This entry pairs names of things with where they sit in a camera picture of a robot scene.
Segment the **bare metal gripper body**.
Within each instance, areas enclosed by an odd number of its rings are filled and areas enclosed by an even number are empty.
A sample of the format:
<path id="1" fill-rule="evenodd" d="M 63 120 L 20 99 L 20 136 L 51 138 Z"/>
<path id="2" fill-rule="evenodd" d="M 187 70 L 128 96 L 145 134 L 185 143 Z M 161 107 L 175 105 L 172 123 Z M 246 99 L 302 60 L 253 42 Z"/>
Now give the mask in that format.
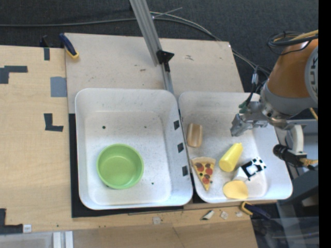
<path id="1" fill-rule="evenodd" d="M 278 112 L 268 102 L 244 101 L 239 105 L 239 114 L 243 122 L 253 122 L 254 128 L 265 127 L 268 123 L 274 127 L 285 128 L 288 124 L 288 116 Z"/>

